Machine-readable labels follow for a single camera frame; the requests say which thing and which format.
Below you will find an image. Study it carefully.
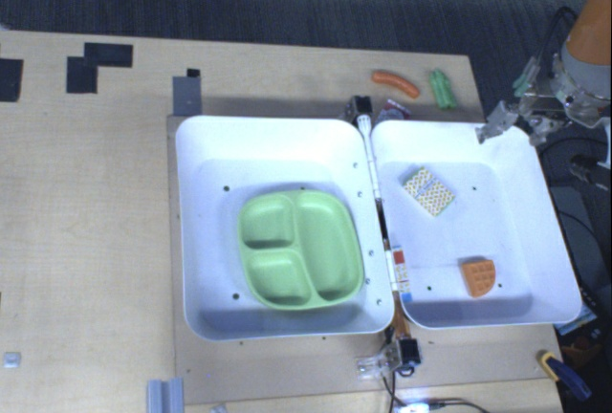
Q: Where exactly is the orange toy waffle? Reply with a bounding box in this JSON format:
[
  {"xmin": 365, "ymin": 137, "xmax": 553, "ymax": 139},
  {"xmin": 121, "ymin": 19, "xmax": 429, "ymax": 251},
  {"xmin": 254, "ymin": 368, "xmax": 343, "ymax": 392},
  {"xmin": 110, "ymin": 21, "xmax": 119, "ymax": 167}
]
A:
[{"xmin": 459, "ymin": 257, "xmax": 498, "ymax": 299}]

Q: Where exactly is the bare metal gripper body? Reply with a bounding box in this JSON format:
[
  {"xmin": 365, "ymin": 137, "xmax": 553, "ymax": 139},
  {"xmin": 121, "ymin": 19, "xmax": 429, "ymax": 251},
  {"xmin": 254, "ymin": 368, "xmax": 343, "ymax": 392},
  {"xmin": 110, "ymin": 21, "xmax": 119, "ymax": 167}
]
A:
[{"xmin": 517, "ymin": 66, "xmax": 612, "ymax": 138}]

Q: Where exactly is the black block with thin wires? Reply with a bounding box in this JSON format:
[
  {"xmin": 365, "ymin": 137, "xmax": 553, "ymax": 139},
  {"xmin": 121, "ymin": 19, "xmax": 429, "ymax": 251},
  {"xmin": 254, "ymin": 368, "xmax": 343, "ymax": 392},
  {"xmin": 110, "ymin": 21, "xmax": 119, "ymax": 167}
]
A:
[
  {"xmin": 350, "ymin": 95, "xmax": 375, "ymax": 120},
  {"xmin": 396, "ymin": 337, "xmax": 424, "ymax": 368}
]

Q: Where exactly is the yellow patterned white carton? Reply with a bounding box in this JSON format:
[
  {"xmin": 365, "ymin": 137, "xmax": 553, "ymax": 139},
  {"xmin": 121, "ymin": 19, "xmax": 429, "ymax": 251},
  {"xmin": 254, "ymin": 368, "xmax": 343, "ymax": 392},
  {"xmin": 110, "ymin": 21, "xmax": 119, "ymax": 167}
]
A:
[{"xmin": 401, "ymin": 164, "xmax": 457, "ymax": 218}]

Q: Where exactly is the white plastic tray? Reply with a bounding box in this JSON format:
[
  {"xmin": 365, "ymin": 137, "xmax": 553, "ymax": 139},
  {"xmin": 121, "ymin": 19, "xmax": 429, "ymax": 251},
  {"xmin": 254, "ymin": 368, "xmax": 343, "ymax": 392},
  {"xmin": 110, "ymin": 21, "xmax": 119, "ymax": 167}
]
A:
[
  {"xmin": 369, "ymin": 119, "xmax": 585, "ymax": 331},
  {"xmin": 174, "ymin": 114, "xmax": 396, "ymax": 343}
]

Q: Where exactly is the thin black and white rod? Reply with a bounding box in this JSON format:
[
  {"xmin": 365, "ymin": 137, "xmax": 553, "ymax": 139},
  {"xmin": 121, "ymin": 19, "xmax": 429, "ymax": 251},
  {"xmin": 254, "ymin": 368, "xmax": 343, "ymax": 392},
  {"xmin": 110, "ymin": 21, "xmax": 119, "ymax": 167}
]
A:
[{"xmin": 356, "ymin": 113, "xmax": 405, "ymax": 307}]

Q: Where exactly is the green divided plate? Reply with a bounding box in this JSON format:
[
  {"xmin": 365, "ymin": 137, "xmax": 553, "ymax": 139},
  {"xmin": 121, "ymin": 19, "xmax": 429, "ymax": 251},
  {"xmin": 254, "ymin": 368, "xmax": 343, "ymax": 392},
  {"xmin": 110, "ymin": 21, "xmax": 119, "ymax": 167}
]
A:
[{"xmin": 236, "ymin": 189, "xmax": 365, "ymax": 312}]

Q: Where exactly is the green plastic bottle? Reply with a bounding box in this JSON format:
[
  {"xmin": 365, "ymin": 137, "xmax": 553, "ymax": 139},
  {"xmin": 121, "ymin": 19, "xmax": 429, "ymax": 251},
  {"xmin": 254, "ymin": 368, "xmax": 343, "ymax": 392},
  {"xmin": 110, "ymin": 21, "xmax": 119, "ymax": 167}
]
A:
[{"xmin": 427, "ymin": 68, "xmax": 460, "ymax": 112}]

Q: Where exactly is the small white carton, coloured print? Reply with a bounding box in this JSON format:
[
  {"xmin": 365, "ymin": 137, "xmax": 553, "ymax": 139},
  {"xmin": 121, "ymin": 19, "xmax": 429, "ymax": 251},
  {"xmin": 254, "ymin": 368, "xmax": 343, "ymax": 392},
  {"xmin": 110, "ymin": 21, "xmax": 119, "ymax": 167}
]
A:
[{"xmin": 390, "ymin": 245, "xmax": 414, "ymax": 305}]

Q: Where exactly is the orange toy sausage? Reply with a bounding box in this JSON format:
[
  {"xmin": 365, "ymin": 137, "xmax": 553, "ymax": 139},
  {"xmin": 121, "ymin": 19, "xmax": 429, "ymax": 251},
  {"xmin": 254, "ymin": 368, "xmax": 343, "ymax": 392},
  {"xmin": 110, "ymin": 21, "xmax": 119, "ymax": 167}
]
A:
[{"xmin": 371, "ymin": 69, "xmax": 423, "ymax": 101}]

